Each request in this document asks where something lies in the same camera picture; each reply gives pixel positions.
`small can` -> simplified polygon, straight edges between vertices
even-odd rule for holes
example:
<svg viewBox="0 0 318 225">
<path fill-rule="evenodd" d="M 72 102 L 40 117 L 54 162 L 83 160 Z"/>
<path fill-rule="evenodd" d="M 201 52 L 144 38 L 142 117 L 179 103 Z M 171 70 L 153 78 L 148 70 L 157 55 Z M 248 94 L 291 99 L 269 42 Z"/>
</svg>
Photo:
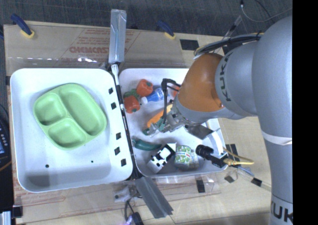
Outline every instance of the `small can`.
<svg viewBox="0 0 318 225">
<path fill-rule="evenodd" d="M 188 170 L 191 163 L 191 148 L 188 146 L 177 146 L 174 158 L 174 166 L 181 170 Z"/>
</svg>

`cable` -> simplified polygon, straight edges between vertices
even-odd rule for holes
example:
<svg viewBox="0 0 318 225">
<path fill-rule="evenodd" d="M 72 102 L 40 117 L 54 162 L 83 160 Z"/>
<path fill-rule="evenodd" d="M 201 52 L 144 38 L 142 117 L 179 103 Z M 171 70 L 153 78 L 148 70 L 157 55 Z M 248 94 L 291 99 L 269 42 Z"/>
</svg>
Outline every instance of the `cable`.
<svg viewBox="0 0 318 225">
<path fill-rule="evenodd" d="M 9 161 L 6 165 L 4 165 L 2 168 L 0 168 L 0 172 L 3 171 L 6 167 L 8 167 L 12 161 Z"/>
<path fill-rule="evenodd" d="M 241 165 L 233 165 L 233 167 L 238 168 L 238 169 L 241 169 L 241 170 L 243 170 L 245 173 L 247 173 L 247 174 L 251 175 L 252 177 L 254 177 L 254 174 L 253 174 L 251 171 L 249 171 L 248 169 L 242 167 Z"/>
<path fill-rule="evenodd" d="M 125 216 L 125 220 L 126 220 L 126 221 L 128 220 L 128 216 L 127 216 L 127 208 L 128 208 L 128 206 L 129 206 L 130 210 L 133 212 L 133 214 L 135 213 L 134 210 L 133 210 L 133 208 L 131 207 L 131 205 L 130 205 L 130 203 L 129 203 L 130 200 L 131 200 L 131 198 L 125 202 L 124 216 Z"/>
<path fill-rule="evenodd" d="M 167 119 L 167 98 L 168 98 L 168 95 L 167 95 L 167 87 L 173 89 L 173 90 L 176 90 L 175 88 L 171 87 L 171 86 L 168 86 L 167 83 L 172 83 L 178 87 L 181 87 L 181 85 L 177 84 L 176 81 L 172 80 L 172 79 L 169 79 L 169 78 L 163 78 L 162 79 L 162 82 L 161 82 L 161 88 L 162 88 L 162 91 L 163 91 L 163 100 L 164 100 L 164 109 L 163 109 L 163 115 L 162 115 L 162 124 L 165 124 L 166 122 L 166 119 Z"/>
<path fill-rule="evenodd" d="M 217 41 L 214 43 L 210 43 L 207 45 L 204 45 L 202 47 L 197 48 L 194 51 L 194 60 L 197 59 L 202 54 L 208 53 L 210 51 L 216 50 L 217 48 L 223 47 L 228 44 L 234 44 L 234 43 L 245 43 L 245 42 L 251 42 L 251 41 L 258 41 L 262 37 L 262 33 L 258 32 L 257 34 L 245 34 L 245 35 L 238 35 L 233 38 L 224 39 L 221 41 Z"/>
<path fill-rule="evenodd" d="M 262 20 L 262 21 L 261 21 L 261 20 L 254 20 L 254 19 L 250 18 L 250 17 L 245 13 L 245 11 L 244 11 L 244 9 L 243 9 L 243 7 L 244 7 L 244 2 L 243 2 L 243 0 L 240 0 L 240 7 L 241 7 L 241 9 L 242 9 L 243 14 L 244 14 L 249 20 L 251 20 L 251 21 L 253 21 L 253 22 L 256 22 L 256 23 L 264 23 L 264 22 L 267 22 L 267 21 L 273 19 L 274 17 L 279 16 L 279 15 L 281 15 L 281 14 L 284 14 L 285 12 L 288 12 L 288 11 L 290 11 L 291 9 L 293 9 L 293 8 L 291 7 L 291 8 L 289 8 L 289 9 L 287 9 L 287 10 L 281 12 L 281 13 L 278 13 L 278 14 L 276 14 L 276 15 L 271 16 L 271 15 L 269 14 L 269 12 L 267 11 L 267 9 L 266 9 L 258 0 L 254 0 L 254 1 L 256 1 L 256 2 L 265 10 L 265 12 L 266 12 L 267 15 L 269 16 L 269 18 L 267 18 L 267 19 L 265 19 L 265 20 Z"/>
<path fill-rule="evenodd" d="M 229 166 L 230 165 L 252 165 L 252 164 L 254 164 L 253 160 L 245 158 L 245 157 L 242 157 L 242 156 L 239 156 L 237 154 L 234 154 L 234 153 L 230 152 L 229 150 L 227 150 L 225 147 L 223 147 L 223 150 L 226 151 L 228 154 L 232 155 L 233 157 L 247 160 L 247 161 L 236 161 L 236 160 L 232 160 L 232 159 L 229 159 L 229 158 L 225 158 L 223 160 L 223 162 L 226 163 Z"/>
</svg>

